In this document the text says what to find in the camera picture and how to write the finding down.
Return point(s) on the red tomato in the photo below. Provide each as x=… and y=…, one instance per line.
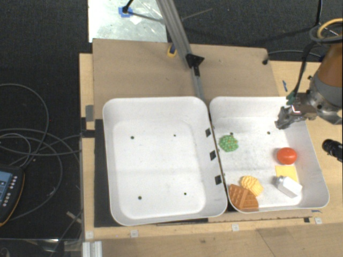
x=286, y=155

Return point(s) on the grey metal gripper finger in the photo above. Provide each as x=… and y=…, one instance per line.
x=283, y=124
x=284, y=113

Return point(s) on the white plastic tray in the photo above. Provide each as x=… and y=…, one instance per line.
x=158, y=165
x=257, y=154

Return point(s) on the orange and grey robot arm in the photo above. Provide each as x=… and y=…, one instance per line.
x=331, y=71

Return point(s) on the orange waffle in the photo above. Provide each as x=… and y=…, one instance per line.
x=242, y=198

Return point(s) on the yellow cheese slice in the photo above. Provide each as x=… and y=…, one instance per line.
x=286, y=170

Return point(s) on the brown cardboard board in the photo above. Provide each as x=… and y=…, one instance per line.
x=150, y=68

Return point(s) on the thin black rod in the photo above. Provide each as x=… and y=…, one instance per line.
x=220, y=162

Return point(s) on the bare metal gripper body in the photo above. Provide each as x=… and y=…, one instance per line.
x=319, y=106

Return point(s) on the yellow corn piece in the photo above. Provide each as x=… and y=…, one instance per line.
x=252, y=184

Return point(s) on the white bottle with silver cap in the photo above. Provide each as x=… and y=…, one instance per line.
x=289, y=187

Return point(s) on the green grapes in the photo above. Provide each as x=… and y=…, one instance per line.
x=228, y=143

